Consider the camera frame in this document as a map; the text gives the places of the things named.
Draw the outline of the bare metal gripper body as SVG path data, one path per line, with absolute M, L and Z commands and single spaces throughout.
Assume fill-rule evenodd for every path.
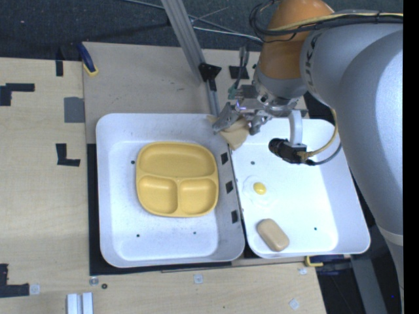
M 264 86 L 243 84 L 232 93 L 233 109 L 246 119 L 261 117 L 286 117 L 291 111 L 308 114 L 306 107 L 299 107 L 299 98 L 275 96 Z

